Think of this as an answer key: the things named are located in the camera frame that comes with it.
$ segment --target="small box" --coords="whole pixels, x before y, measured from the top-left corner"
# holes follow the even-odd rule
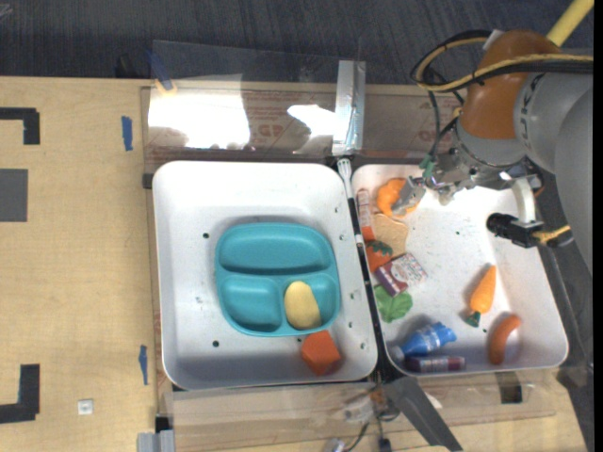
[[[379,266],[375,276],[387,292],[394,297],[405,291],[409,286],[425,281],[427,273],[410,252]]]

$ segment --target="light wood surface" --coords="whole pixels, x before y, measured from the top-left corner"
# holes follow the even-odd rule
[[[136,450],[137,434],[154,429],[160,400],[140,131],[148,85],[0,77],[0,106],[41,113],[41,146],[23,145],[19,122],[0,121],[0,169],[29,170],[28,222],[0,223],[0,405],[17,400],[20,364],[41,366],[41,412],[0,424],[0,452]],[[383,95],[389,102],[396,92]],[[130,152],[122,116],[133,122]],[[455,425],[453,433],[466,450],[585,450],[568,394],[552,374],[543,387],[543,416]],[[92,415],[77,413],[85,398],[94,400]],[[394,450],[444,450],[401,424],[385,428]],[[354,450],[377,450],[375,429]],[[321,451],[324,443],[244,450]]]

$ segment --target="yellow potato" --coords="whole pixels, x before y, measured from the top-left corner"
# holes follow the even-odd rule
[[[310,330],[322,325],[317,300],[305,282],[293,282],[287,287],[285,313],[289,324],[297,330]]]

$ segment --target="white plastic tray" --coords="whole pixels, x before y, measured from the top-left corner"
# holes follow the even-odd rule
[[[153,179],[161,294],[163,364],[171,381],[195,390],[354,381],[377,362],[377,346],[341,178],[315,164],[170,162]],[[341,308],[329,328],[343,360],[317,377],[301,358],[302,339],[256,337],[224,318],[214,249],[231,226],[297,222],[329,240]]]
[[[421,172],[415,166],[367,165],[353,174],[352,187],[354,193],[366,188],[374,198],[389,179]],[[401,344],[424,324],[441,321],[458,339],[435,354],[465,357],[463,373],[554,367],[565,360],[567,337],[539,251],[494,237],[485,226],[492,213],[517,215],[511,190],[465,190],[447,206],[428,190],[404,220],[409,227],[406,249],[425,268],[428,279],[409,288],[414,306],[404,318],[381,322],[388,347]],[[487,265],[497,265],[494,305],[481,318],[480,327],[472,328],[463,318],[470,293]],[[489,331],[510,312],[519,315],[523,324],[510,336],[503,365],[491,365],[486,349]]]

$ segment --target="black corner marker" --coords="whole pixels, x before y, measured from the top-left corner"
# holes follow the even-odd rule
[[[33,107],[0,107],[0,121],[23,121],[23,144],[40,145],[40,112]]]
[[[21,365],[19,400],[10,405],[0,405],[0,424],[36,420],[40,413],[40,366]]]

